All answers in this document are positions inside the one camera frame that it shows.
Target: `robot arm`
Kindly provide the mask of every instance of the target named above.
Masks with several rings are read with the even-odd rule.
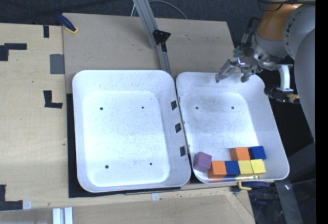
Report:
[[[268,4],[262,19],[248,24],[240,46],[234,50],[237,61],[228,60],[216,74],[217,83],[239,68],[242,82],[263,69],[279,71],[280,86],[266,87],[265,94],[282,103],[301,103],[315,139],[315,0],[258,0]],[[252,22],[259,20],[257,30]],[[289,69],[280,64],[287,55],[294,60],[298,95],[290,88]]]

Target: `block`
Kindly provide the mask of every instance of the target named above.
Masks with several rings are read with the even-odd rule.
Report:
[[[251,160],[248,148],[234,148],[230,151],[231,160]]]
[[[241,177],[254,175],[253,168],[250,160],[239,160],[238,161],[239,171]]]
[[[240,174],[238,161],[225,161],[224,163],[227,170],[226,177],[235,177]]]
[[[251,165],[255,175],[266,172],[263,159],[251,159]]]
[[[248,151],[250,153],[251,159],[265,160],[267,158],[263,146],[250,147],[248,148]]]
[[[209,178],[223,178],[227,174],[226,164],[224,161],[212,161],[211,168],[208,171]]]
[[[206,172],[211,167],[212,156],[203,152],[198,152],[194,157],[194,169]]]

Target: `yellow block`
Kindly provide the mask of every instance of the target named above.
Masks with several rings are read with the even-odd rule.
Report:
[[[252,159],[251,165],[252,165],[254,174],[258,175],[258,174],[262,174],[262,173],[266,172],[262,159]]]
[[[239,160],[238,161],[239,165],[239,171],[240,175],[239,176],[251,176],[254,175],[251,161],[250,160]]]

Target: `white tray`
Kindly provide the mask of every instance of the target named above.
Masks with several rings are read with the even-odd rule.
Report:
[[[264,146],[266,173],[260,180],[284,179],[289,174],[289,163],[269,99],[263,92],[264,83],[257,75],[242,83],[241,76],[235,73],[217,83],[215,73],[178,75],[176,87],[191,159],[202,151],[212,155],[212,160],[231,160],[231,148]],[[207,172],[194,173],[204,183],[214,182]]]
[[[77,177],[90,192],[179,187],[190,178],[175,84],[160,70],[73,79]]]

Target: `orange block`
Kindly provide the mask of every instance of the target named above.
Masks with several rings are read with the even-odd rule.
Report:
[[[209,178],[223,178],[226,174],[227,170],[224,161],[212,161],[211,168],[208,170]]]
[[[230,151],[231,160],[251,160],[248,148],[234,148]]]

